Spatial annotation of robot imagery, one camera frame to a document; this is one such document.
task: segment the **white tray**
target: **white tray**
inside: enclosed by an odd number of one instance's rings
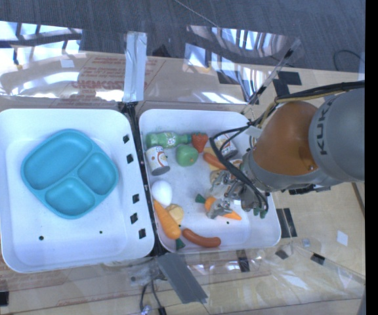
[[[203,132],[211,137],[227,129],[245,126],[246,123],[246,117],[236,112],[203,110],[147,110],[139,120],[143,143],[145,135],[153,132],[174,131],[179,134]],[[239,150],[239,154],[234,158],[241,158],[249,148],[249,137],[242,133],[234,138],[234,144]],[[165,153],[171,168],[165,174],[153,176],[146,161],[150,186],[159,179],[170,183],[173,189],[172,203],[178,204],[184,209],[182,230],[189,228],[202,236],[218,236],[221,239],[219,247],[204,248],[190,243],[182,236],[181,240],[186,246],[179,249],[179,253],[263,248],[274,246],[279,242],[281,228],[272,196],[268,197],[269,210],[264,219],[255,216],[253,211],[248,213],[243,211],[240,205],[235,205],[233,208],[242,217],[242,220],[224,217],[209,219],[205,214],[204,206],[195,202],[198,193],[204,196],[210,188],[211,170],[208,164],[199,155],[195,164],[181,167],[176,162],[176,148],[166,149]],[[156,224],[162,245],[170,252],[176,252],[175,240],[165,236],[157,219]]]
[[[77,129],[88,135],[119,171],[119,182],[112,193],[78,219],[55,215],[27,189],[20,176],[27,154],[62,129]],[[128,163],[127,156],[133,161]],[[3,258],[17,272],[138,259],[149,254],[154,231],[126,117],[113,110],[1,112],[0,228]]]

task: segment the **cable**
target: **cable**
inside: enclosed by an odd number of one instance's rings
[[[336,57],[337,57],[337,55],[339,55],[340,53],[353,54],[353,55],[354,55],[355,57],[357,57],[361,62],[366,63],[366,61],[363,60],[363,59],[361,58],[361,56],[360,56],[359,54],[357,54],[356,52],[353,52],[353,51],[351,51],[351,50],[347,50],[347,49],[339,50],[339,51],[337,51],[335,54],[333,54],[333,65],[335,66],[335,69],[336,69],[337,71],[339,71],[339,68],[338,68],[338,65],[337,65],[337,63],[336,63]]]
[[[155,280],[155,278],[151,279],[151,281],[146,283],[144,285],[144,287],[142,288],[141,298],[140,298],[140,301],[139,301],[139,308],[140,308],[141,313],[142,313],[144,311],[144,294],[147,290],[148,285],[151,284],[152,293],[153,293],[154,298],[156,299],[157,304],[158,304],[158,312],[159,312],[159,314],[166,314],[165,308],[161,305],[160,300],[158,299],[156,289],[154,287],[154,280]]]
[[[258,118],[256,126],[261,128],[265,120],[269,115],[276,109],[277,105],[284,102],[295,102],[299,100],[311,100],[315,98],[321,98],[329,95],[334,95],[340,92],[348,92],[353,89],[360,89],[366,86],[366,81],[353,81],[353,82],[342,82],[336,84],[329,84],[323,87],[315,87],[313,89],[308,89],[305,91],[297,92],[295,94],[284,94],[282,96],[277,96],[274,102],[271,103],[265,110],[264,114]]]
[[[268,211],[268,200],[266,197],[253,185],[253,183],[243,174],[243,172],[238,169],[236,166],[234,166],[231,162],[229,162],[227,159],[224,158],[222,155],[222,148],[224,145],[228,144],[234,137],[239,135],[240,133],[244,132],[246,129],[248,129],[251,126],[251,123],[248,123],[246,126],[239,127],[237,129],[229,129],[227,131],[223,131],[220,133],[217,133],[215,136],[209,138],[209,142],[211,144],[211,147],[218,158],[218,160],[230,171],[238,180],[242,181],[245,185],[250,187],[252,189],[253,193],[256,195],[259,203],[259,211],[267,212]],[[229,139],[227,139],[221,146],[220,150],[217,148],[217,145],[215,144],[215,139],[219,137],[220,135],[226,134],[226,133],[232,133],[237,132],[236,134],[232,135]]]
[[[203,18],[204,20],[208,21],[208,22],[209,22],[210,24],[212,24],[214,27],[217,27],[217,28],[218,28],[218,26],[217,26],[214,22],[212,22],[210,19],[204,17],[204,15],[202,15],[202,14],[196,12],[195,10],[189,8],[189,7],[186,6],[185,4],[181,3],[179,0],[173,0],[173,1],[176,2],[176,3],[178,3],[180,6],[183,6],[183,7],[186,8],[188,11],[191,11],[192,13],[198,15],[200,18]]]

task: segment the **gray carpet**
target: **gray carpet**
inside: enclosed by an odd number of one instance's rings
[[[366,0],[0,0],[0,20],[153,33],[174,57],[182,55],[175,29],[189,24],[298,37],[296,67],[346,72],[358,71],[365,52],[365,13]],[[109,43],[106,35],[88,48],[115,51]]]

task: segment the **toy egg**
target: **toy egg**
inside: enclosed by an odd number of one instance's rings
[[[168,206],[173,197],[171,185],[165,180],[157,180],[151,187],[152,197],[162,205]]]

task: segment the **small orange carrot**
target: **small orange carrot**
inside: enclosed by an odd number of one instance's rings
[[[169,214],[169,212],[156,200],[154,200],[154,210],[156,210],[158,219],[160,221],[161,227],[163,228],[164,234],[171,239],[178,239],[182,232],[180,231],[179,225]]]
[[[205,200],[205,210],[206,211],[209,211],[212,204],[216,201],[217,199],[213,196],[209,196],[206,200]],[[237,221],[241,221],[242,218],[240,217],[240,215],[238,213],[236,213],[235,211],[232,211],[230,213],[226,213],[225,215],[223,215],[223,217],[226,217],[226,218],[230,218],[230,219],[236,219]]]
[[[213,155],[213,154],[211,154],[211,153],[209,153],[209,152],[204,152],[202,157],[203,157],[203,159],[204,159],[207,163],[209,163],[210,165],[212,165],[212,166],[214,166],[214,167],[216,167],[216,168],[218,168],[218,169],[222,169],[222,170],[227,169],[226,166],[223,165],[223,164],[220,162],[220,160],[218,160],[218,158],[217,158],[215,155]]]

